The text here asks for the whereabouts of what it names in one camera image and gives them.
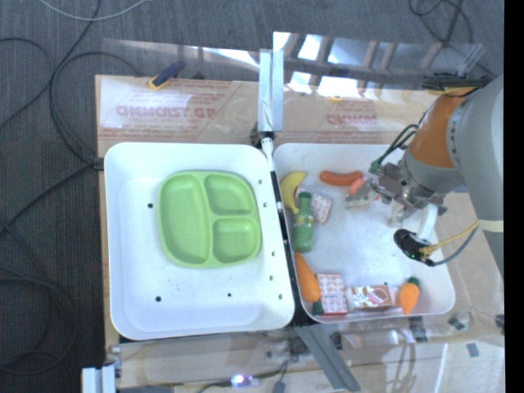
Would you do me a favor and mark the green divided plate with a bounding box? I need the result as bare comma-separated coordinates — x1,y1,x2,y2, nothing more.
156,170,264,269

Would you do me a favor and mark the red and white checked carton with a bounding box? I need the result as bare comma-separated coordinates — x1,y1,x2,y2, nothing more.
296,186,333,226

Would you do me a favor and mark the brown and white carton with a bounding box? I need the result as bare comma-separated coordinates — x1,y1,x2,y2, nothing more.
345,284,396,313

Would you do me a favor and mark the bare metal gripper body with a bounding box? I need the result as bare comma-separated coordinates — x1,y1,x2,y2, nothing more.
370,162,448,217

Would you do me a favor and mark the green bottle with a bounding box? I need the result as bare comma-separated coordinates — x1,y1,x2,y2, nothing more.
291,192,316,254

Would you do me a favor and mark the short orange carrot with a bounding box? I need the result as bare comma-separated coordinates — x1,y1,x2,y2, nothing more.
398,276,422,316

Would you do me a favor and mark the white plastic tray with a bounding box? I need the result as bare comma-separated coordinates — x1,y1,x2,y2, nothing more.
272,142,457,325
103,141,296,341

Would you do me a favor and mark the orange sausage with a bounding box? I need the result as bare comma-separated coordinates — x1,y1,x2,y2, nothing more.
318,169,364,187

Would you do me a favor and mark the black cylinder on white bracket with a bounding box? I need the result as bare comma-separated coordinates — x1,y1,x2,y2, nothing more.
393,205,440,268

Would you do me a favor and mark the long orange carrot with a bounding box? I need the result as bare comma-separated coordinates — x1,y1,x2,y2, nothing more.
293,251,325,316

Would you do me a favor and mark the brown cardboard board red print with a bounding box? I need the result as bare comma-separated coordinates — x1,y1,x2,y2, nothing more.
94,74,505,346

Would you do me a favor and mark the yellow banana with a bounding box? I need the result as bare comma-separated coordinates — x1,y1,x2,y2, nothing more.
279,170,309,216

